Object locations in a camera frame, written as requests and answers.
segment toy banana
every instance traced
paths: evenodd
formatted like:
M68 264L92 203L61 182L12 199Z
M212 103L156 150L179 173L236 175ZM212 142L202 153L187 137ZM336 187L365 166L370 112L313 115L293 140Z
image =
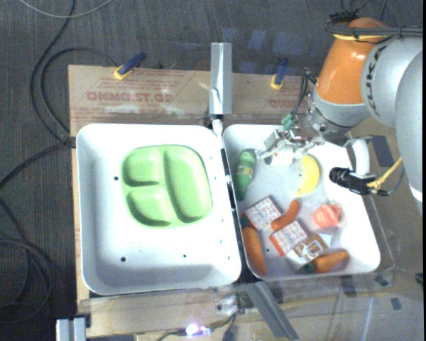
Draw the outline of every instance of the toy banana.
M297 196L312 192L319 183L320 167L316 159L310 154L302 158L302 179L301 186L297 190Z

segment divided green plate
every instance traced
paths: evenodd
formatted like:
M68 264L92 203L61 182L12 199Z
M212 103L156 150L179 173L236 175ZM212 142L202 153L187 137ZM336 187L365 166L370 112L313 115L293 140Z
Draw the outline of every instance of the divided green plate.
M147 146L130 152L121 165L124 196L142 224L175 227L203 220L212 194L199 154L186 146Z

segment gray floor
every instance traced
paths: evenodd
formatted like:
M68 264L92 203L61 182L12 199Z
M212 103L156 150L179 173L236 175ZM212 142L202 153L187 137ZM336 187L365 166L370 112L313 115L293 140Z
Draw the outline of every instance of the gray floor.
M69 13L72 0L26 0L56 15ZM74 13L106 0L76 0ZM143 51L143 67L208 70L211 42L231 42L234 72L267 73L276 58L288 57L290 75L304 67L318 75L333 38L324 32L329 15L343 9L376 17L383 0L119 0L80 18L66 29L44 57L68 48L91 48L117 63ZM423 0L388 0L382 20L391 26L423 24ZM65 23L45 16L18 0L0 0L0 182L33 154L56 144L35 112L32 72ZM48 66L43 78L50 108L66 126L68 120L67 64L110 65L101 55L69 51ZM45 123L62 134L41 104L35 105ZM52 340L57 318L76 313L70 151L59 145L12 173L0 186L0 231L40 249L50 264L53 287L47 305L30 320L0 323L0 340ZM0 305L21 299L41 303L43 278L20 248L0 244ZM13 305L6 316L19 321L35 306Z

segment small carton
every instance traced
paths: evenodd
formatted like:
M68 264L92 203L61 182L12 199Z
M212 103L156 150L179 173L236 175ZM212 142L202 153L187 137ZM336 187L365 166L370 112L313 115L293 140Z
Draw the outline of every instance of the small carton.
M244 214L248 218L250 225L255 227L257 231L282 216L269 197L247 209Z
M270 236L270 241L281 256L286 255L297 244L307 239L307 234L297 220Z
M320 254L323 254L328 249L330 242L330 235L314 234L310 238L301 241L285 257L294 270L298 270Z

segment green bottle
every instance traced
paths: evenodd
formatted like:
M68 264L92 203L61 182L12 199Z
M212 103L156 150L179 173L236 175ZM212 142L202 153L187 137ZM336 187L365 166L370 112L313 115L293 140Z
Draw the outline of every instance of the green bottle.
M253 180L256 153L246 149L239 155L234 177L235 196L238 201L244 200L249 183Z

